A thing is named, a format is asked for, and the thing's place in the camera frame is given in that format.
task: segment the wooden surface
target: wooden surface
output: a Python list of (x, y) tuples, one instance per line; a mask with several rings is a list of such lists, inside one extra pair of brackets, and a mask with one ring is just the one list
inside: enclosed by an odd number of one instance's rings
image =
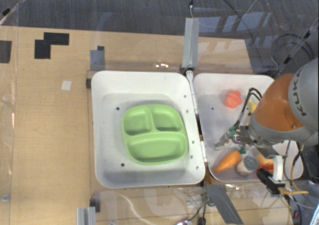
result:
[[(69, 33), (70, 44), (52, 45), (50, 60), (34, 59), (34, 40), (43, 39), (44, 32)], [(237, 66), (250, 70), (247, 51), (242, 49), (244, 41), (204, 38), (200, 43), (205, 44), (200, 45), (199, 50), (206, 66), (221, 68), (235, 61)], [(236, 49), (226, 52), (225, 43), (231, 44), (228, 47), (239, 45), (241, 52)], [(90, 31), (19, 28), (12, 225), (76, 224), (76, 209), (87, 208), (91, 194), (96, 190), (113, 196), (101, 201), (105, 208), (98, 214), (99, 225), (108, 224), (111, 218), (117, 218), (118, 224), (174, 224), (195, 211), (185, 207), (185, 199), (179, 206), (174, 205), (177, 189), (157, 189), (152, 196), (148, 189), (115, 192), (94, 185), (96, 179), (90, 173), (85, 82), (90, 69), (90, 49), (96, 49), (97, 45), (105, 46), (107, 63), (114, 67), (124, 65), (126, 69), (138, 70), (139, 65), (145, 63), (148, 69), (154, 70), (152, 65), (154, 67), (156, 59), (171, 68), (178, 68), (183, 37), (111, 32), (97, 35)], [(222, 61), (216, 57), (220, 52), (223, 53)], [(61, 89), (63, 81), (72, 81), (71, 90)], [(245, 224), (256, 224), (256, 221), (258, 224), (278, 224), (275, 222), (278, 219), (282, 224), (292, 224), (280, 199), (269, 209), (274, 199), (266, 197), (261, 202), (262, 198), (247, 195), (243, 202), (240, 196), (232, 197)], [(223, 224), (214, 208), (207, 209), (207, 218), (207, 224), (212, 221)]]

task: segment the green tray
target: green tray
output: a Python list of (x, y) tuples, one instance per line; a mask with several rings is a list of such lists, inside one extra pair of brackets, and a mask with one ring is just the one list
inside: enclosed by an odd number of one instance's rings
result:
[(180, 114), (166, 105), (128, 109), (122, 133), (129, 157), (143, 165), (174, 162), (188, 152), (188, 140)]

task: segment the white can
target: white can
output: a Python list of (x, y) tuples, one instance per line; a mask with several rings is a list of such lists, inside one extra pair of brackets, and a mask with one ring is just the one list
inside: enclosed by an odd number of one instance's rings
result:
[(258, 168), (258, 161), (252, 156), (246, 156), (236, 165), (236, 172), (241, 176), (246, 176)]

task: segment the toy carrot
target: toy carrot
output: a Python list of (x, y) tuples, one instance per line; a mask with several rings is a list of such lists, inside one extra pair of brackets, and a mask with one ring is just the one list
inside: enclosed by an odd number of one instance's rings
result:
[(215, 173), (225, 170), (226, 168), (231, 167), (232, 165), (237, 164), (241, 159), (239, 151), (232, 151), (229, 153), (215, 168)]

